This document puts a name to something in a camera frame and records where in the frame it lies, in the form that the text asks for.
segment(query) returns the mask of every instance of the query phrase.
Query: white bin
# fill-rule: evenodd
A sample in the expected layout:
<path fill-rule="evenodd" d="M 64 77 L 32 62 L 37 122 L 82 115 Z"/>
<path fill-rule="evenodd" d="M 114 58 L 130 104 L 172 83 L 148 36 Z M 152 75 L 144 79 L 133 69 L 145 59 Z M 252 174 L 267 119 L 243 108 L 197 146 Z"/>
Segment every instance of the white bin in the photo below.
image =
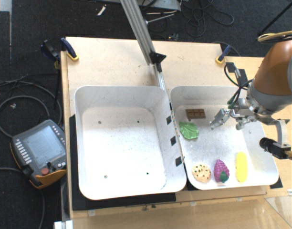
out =
<path fill-rule="evenodd" d="M 197 139 L 185 139 L 179 132 L 188 179 L 198 189 L 271 185 L 279 178 L 273 156 L 264 152 L 259 145 L 259 141 L 265 137 L 260 122 L 248 123 L 243 129 L 237 130 L 237 122 L 230 117 L 224 125 L 214 130 L 210 128 L 210 121 L 214 120 L 219 109 L 227 109 L 227 101 L 236 90 L 237 87 L 233 86 L 179 86 L 170 93 L 177 125 L 179 122 L 189 121 L 186 109 L 205 111 L 205 119 L 191 120 L 199 130 Z M 246 153 L 248 161 L 248 178 L 243 183 L 238 182 L 236 177 L 236 154 L 239 151 Z M 225 183 L 215 181 L 214 165 L 217 159 L 222 160 L 229 169 L 230 177 Z M 208 183 L 194 179 L 191 168 L 197 162 L 206 163 L 211 169 L 212 176 Z"/>
<path fill-rule="evenodd" d="M 186 184 L 169 99 L 156 86 L 83 86 L 74 95 L 81 193 L 92 200 Z"/>

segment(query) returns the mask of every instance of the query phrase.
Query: black carpet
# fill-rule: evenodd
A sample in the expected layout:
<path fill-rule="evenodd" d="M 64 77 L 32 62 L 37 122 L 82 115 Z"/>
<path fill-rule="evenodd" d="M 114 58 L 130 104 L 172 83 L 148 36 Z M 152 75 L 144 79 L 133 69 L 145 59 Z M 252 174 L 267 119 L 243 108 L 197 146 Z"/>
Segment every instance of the black carpet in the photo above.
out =
<path fill-rule="evenodd" d="M 174 34 L 180 42 L 223 42 L 230 44 L 241 56 L 264 57 L 272 45 L 257 42 L 258 33 L 291 1 L 189 0 L 182 4 L 182 12 L 149 24 L 149 33 L 153 40 L 160 41 L 166 41 Z M 106 10 L 101 16 L 97 16 L 104 4 L 107 4 Z M 149 21 L 162 15 L 147 13 L 164 11 L 148 8 L 142 14 Z M 40 52 L 40 45 L 44 40 L 48 39 L 59 51 L 59 39 L 65 36 L 135 38 L 122 6 L 116 3 L 90 0 L 13 0 L 11 47 L 9 21 L 9 13 L 0 12 L 0 81 L 28 76 L 24 80 L 41 84 L 53 93 L 57 75 L 53 63 Z M 290 30 L 292 7 L 266 32 Z M 238 55 L 235 50 L 230 55 Z M 41 99 L 50 109 L 52 119 L 59 119 L 58 110 L 53 111 L 52 97 L 34 86 L 16 87 L 12 84 L 0 87 L 0 103 L 16 95 L 32 95 Z M 15 109 L 10 106 L 13 103 L 7 103 L 0 114 L 1 125 L 12 135 L 27 130 L 46 118 L 44 110 L 33 101 L 17 100 Z M 10 139 L 0 132 L 0 167 L 17 168 L 9 143 Z M 52 229 L 53 223 L 62 219 L 60 183 L 42 191 L 45 198 L 42 228 Z M 0 171 L 0 228 L 38 228 L 41 216 L 42 197 L 39 190 L 22 174 Z"/>

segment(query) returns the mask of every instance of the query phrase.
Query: metal rail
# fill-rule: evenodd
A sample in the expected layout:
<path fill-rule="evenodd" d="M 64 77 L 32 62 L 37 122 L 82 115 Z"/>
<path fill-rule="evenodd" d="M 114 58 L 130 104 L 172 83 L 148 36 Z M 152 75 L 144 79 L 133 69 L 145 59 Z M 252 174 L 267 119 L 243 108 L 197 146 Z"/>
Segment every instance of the metal rail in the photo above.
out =
<path fill-rule="evenodd" d="M 150 54 L 156 52 L 151 41 L 148 28 L 136 0 L 120 0 L 131 28 L 136 36 L 147 64 L 152 64 L 156 72 L 157 85 L 166 91 L 162 72 L 157 70 L 156 63 L 151 60 Z"/>

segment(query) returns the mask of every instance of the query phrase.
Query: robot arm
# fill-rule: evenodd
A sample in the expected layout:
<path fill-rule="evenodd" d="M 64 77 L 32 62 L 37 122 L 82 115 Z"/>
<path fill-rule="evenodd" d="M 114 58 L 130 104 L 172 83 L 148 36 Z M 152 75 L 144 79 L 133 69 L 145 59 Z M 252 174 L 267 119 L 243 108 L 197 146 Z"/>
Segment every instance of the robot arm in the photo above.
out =
<path fill-rule="evenodd" d="M 236 99 L 227 110 L 220 109 L 211 128 L 224 124 L 229 117 L 236 119 L 238 130 L 255 121 L 275 125 L 278 141 L 263 138 L 260 146 L 279 159 L 292 160 L 291 147 L 287 144 L 286 124 L 289 120 L 272 118 L 274 113 L 292 104 L 292 40 L 274 44 L 255 78 L 244 86 L 247 86 L 247 96 Z"/>

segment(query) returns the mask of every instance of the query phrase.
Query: cookie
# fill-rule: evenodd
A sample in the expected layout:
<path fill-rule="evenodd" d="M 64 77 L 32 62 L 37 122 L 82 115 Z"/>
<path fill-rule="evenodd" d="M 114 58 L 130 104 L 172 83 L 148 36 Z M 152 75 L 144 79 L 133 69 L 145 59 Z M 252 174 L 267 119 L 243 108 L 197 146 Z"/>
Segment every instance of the cookie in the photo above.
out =
<path fill-rule="evenodd" d="M 207 183 L 211 179 L 211 170 L 206 164 L 196 163 L 192 167 L 192 174 L 197 181 Z"/>

